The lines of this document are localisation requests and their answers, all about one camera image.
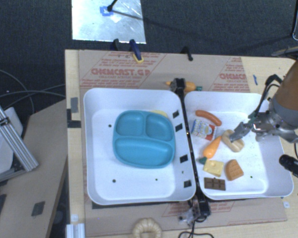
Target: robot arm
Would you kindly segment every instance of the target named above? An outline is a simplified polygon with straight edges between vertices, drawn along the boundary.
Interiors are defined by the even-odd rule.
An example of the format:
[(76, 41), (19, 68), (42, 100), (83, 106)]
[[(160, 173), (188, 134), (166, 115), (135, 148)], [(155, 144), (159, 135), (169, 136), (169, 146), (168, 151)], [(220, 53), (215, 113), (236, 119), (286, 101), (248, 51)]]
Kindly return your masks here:
[[(259, 112), (261, 103), (266, 98), (273, 80), (280, 83), (279, 89), (270, 100), (269, 108), (266, 112)], [(234, 133), (230, 136), (231, 142), (242, 138), (248, 132), (256, 133), (256, 140), (261, 141), (267, 135), (277, 135), (289, 143), (298, 144), (298, 59), (288, 71), (285, 79), (281, 81), (278, 76), (270, 76), (266, 81), (261, 101), (257, 109), (249, 115), (247, 123), (240, 123)], [(280, 158), (280, 163), (287, 169), (298, 172), (298, 161), (289, 159), (287, 155)]]

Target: blue plate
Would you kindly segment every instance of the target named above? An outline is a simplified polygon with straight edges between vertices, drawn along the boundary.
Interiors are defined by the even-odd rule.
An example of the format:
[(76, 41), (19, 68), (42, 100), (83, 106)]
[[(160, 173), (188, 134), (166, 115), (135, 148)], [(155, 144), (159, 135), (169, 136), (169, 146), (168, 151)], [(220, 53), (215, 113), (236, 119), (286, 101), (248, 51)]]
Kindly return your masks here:
[(121, 162), (139, 168), (163, 168), (175, 153), (172, 123), (145, 111), (125, 111), (115, 122), (114, 154)]

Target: metal sheet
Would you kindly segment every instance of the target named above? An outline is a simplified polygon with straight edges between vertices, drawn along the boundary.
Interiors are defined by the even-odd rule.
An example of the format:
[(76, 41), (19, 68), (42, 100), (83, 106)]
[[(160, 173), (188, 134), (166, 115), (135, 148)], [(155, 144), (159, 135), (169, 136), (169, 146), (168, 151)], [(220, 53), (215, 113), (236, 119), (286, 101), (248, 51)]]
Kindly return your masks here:
[(72, 0), (74, 40), (146, 43), (140, 0), (118, 0), (112, 13), (106, 7), (113, 0)]

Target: black fabric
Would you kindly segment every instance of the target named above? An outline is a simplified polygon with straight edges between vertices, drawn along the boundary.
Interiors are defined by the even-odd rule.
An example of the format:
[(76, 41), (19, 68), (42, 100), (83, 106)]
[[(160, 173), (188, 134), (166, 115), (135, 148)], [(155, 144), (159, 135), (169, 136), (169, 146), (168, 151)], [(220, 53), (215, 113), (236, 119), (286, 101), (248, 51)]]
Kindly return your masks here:
[[(147, 44), (143, 52), (265, 56), (287, 46), (296, 0), (141, 0)], [(109, 43), (72, 40), (71, 0), (0, 0), (0, 69), (29, 90), (65, 82), (64, 50), (108, 50)], [(0, 73), (0, 95), (20, 91)], [(65, 93), (64, 88), (55, 90)], [(20, 96), (0, 99), (6, 106)], [(33, 97), (39, 111), (60, 97)], [(31, 114), (29, 100), (15, 105), (22, 121)]]

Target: white coiled object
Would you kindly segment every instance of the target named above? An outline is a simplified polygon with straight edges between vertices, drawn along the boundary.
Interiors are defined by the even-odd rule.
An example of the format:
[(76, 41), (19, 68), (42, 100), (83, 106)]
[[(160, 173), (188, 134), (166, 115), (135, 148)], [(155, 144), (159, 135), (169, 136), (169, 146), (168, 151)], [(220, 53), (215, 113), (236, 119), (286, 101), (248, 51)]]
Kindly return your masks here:
[(141, 219), (137, 224), (135, 224), (133, 229), (134, 238), (141, 238), (141, 234), (146, 232), (154, 233), (154, 238), (162, 237), (161, 227), (152, 218)]

